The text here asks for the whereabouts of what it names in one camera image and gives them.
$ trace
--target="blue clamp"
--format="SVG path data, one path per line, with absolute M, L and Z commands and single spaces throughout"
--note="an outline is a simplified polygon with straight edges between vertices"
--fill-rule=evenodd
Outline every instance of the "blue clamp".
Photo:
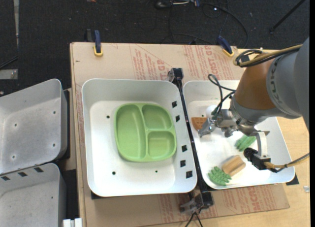
M 103 49 L 102 49 L 102 45 L 100 43 L 100 35 L 99 35 L 99 31 L 95 30 L 94 31 L 95 34 L 95 46 L 94 48 L 94 54 L 98 57 L 103 55 Z
M 223 47 L 223 52 L 225 52 L 228 56 L 233 56 L 234 52 L 230 46 L 230 44 L 224 39 L 222 36 L 218 36 L 217 38 L 218 44 Z

